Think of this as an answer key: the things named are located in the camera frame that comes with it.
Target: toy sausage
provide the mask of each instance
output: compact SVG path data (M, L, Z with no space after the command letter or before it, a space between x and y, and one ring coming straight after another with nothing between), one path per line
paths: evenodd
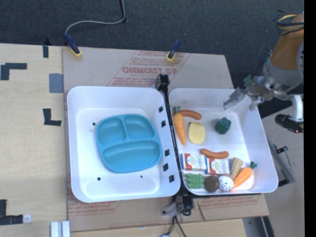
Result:
M205 148L202 148L200 150L200 153L202 155L205 155L208 158L214 158L214 159L224 159L229 156L229 153L227 151L221 151L221 152L212 152L210 150L207 150Z
M196 120L200 120L202 118L202 115L200 113L192 110L180 110L179 113L182 114L182 116L190 117Z

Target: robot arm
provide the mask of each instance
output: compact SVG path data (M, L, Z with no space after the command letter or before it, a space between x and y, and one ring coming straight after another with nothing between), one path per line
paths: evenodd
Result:
M283 31L273 51L262 65L260 76L249 76L246 89L237 88L224 103L224 109L240 102L248 95L251 110L272 98L290 100L293 103L293 116L277 116L276 122L293 132L303 132L303 103L301 95L288 95L288 92L304 83L304 12L276 16L275 24Z

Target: blue plate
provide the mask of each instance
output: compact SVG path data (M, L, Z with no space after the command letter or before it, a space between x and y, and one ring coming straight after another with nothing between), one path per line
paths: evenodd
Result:
M138 114L100 121L97 144L104 165L115 173L130 173L155 166L162 157L159 137L150 120Z

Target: black cable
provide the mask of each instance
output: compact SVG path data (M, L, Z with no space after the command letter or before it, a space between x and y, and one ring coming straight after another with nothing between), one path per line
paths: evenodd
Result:
M285 19L293 18L298 16L297 13L285 13L284 11L277 10L275 12L274 23L277 31L281 36L285 36L289 33L297 32L304 29L304 22L283 22Z
M172 233L172 231L173 231L173 229L174 229L174 222L175 222L175 221L176 221L178 227L180 228L180 231L181 231L182 235L183 235L184 237L187 237L187 236L185 235L185 233L184 233L182 227L180 226L180 223L179 223L179 221L178 221L177 215L172 218L172 223L171 223L171 226L170 226L168 232L165 233L165 234L163 234L162 236L169 236L169 235Z
M185 233L184 233L184 231L183 231L182 227L181 227L181 226L180 226L180 224L179 224L179 221L178 221L177 215L176 215L176 216L174 216L174 217L175 217L175 220L176 220L176 222L177 222L177 225L179 226L179 228L180 228L180 230L181 230L181 232L182 232L183 236L184 236L184 237L187 237L187 236L185 235Z
M191 215L191 210L183 211L182 214L183 214L184 216L190 216L190 215Z
M267 60L267 58L270 56L271 51L266 48L266 47L262 47L260 49L259 52L259 58L258 58L258 62L257 62L257 66L255 67L255 70L253 73L250 73L251 78L253 78L255 75L257 75L258 70L262 67L262 65L265 63L265 61Z
M101 21L92 21L92 20L83 20L83 21L79 21L79 22L75 22L73 24L71 24L70 26L68 26L68 28L66 29L65 33L68 32L68 30L73 27L74 25L77 24L81 24L81 23L94 23L94 24L103 24L103 25L115 25L118 23L121 23L123 21L126 20L126 16L125 16L125 8L124 8L124 1L123 0L119 0L119 4L121 7L121 11L122 11L122 18L116 22L101 22Z

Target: white plastic container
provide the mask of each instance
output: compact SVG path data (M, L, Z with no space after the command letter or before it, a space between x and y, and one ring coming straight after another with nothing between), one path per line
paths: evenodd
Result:
M67 96L71 186L83 202L170 197L180 189L171 132L160 92L153 88L79 86ZM96 142L99 121L139 114L156 128L162 158L155 166L114 173L103 164Z
M190 109L202 114L198 120L206 128L200 145L183 146L176 134L178 153L199 153L201 148L214 152L228 151L228 160L238 157L244 166L257 163L253 176L233 192L208 192L187 189L197 196L258 194L274 191L278 179L258 110L249 110L251 100L245 97L237 105L224 110L223 103L233 89L177 88L171 91L173 107ZM163 95L153 88L79 86L67 96L71 186L83 202L100 202L139 198L170 197L180 189L179 169L168 123ZM103 164L98 152L96 127L105 118L123 114L139 114L156 128L162 146L160 162L148 169L132 173L114 173ZM226 117L232 124L226 134L214 129L217 120ZM186 127L192 118L185 117ZM205 172L183 170L186 173Z
M190 143L188 136L186 145L182 145L176 134L179 154L195 154L199 153L201 148L206 148L213 152L228 151L229 163L233 157L237 157L243 161L242 167L249 166L251 161L257 164L250 179L233 191L223 192L218 189L216 192L208 192L204 188L187 188L195 195L270 193L278 186L276 169L258 109L253 111L249 109L251 99L248 96L226 110L223 107L223 103L229 99L233 91L233 89L177 88L169 95L172 113L174 113L173 107L180 106L181 109L194 110L202 115L200 120L185 117L187 129L191 121L200 122L206 128L205 140L200 145ZM229 119L232 124L225 134L220 134L215 130L215 124L223 117ZM207 176L201 171L183 170L182 172L183 174L201 173Z

